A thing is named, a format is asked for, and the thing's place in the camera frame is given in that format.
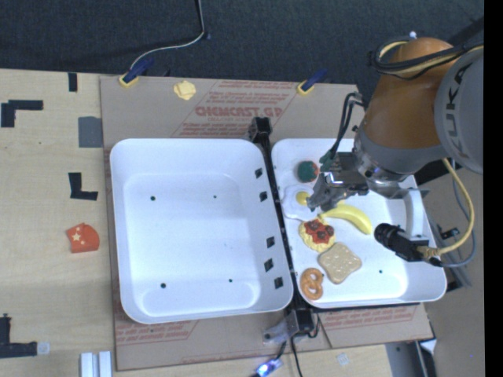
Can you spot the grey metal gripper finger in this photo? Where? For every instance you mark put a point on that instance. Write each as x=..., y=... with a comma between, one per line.
x=335, y=201
x=314, y=199

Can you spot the white and yellow fried egg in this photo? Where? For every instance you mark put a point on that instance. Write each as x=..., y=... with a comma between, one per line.
x=292, y=206

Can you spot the yellow toy butter piece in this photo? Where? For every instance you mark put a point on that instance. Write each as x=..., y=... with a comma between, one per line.
x=184, y=90

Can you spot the white plastic tray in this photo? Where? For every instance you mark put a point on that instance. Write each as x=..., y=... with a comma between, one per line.
x=188, y=230
x=377, y=281

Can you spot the orange wedge with yellow stars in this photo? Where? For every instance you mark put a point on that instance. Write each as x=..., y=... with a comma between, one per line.
x=82, y=238

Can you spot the black cylinder on white bracket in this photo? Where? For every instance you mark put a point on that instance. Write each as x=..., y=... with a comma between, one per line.
x=401, y=240

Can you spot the brown cardboard board red print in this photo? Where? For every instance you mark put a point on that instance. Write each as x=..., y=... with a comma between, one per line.
x=220, y=104

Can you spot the yellow spaghetti with red meatballs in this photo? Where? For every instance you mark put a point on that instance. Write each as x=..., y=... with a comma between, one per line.
x=316, y=234

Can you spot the orange pretzel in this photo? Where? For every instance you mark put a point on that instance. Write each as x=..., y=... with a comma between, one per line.
x=311, y=284

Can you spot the beige bread slice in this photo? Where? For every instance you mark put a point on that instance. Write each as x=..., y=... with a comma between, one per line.
x=339, y=263

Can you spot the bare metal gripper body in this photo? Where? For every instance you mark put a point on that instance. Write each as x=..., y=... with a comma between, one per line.
x=347, y=173

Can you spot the yellow banana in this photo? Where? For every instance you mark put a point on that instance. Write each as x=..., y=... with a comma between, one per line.
x=353, y=214

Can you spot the green and red toy tomato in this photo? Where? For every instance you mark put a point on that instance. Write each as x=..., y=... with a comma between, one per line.
x=307, y=171

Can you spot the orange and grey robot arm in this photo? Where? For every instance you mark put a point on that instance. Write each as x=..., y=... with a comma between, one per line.
x=408, y=108

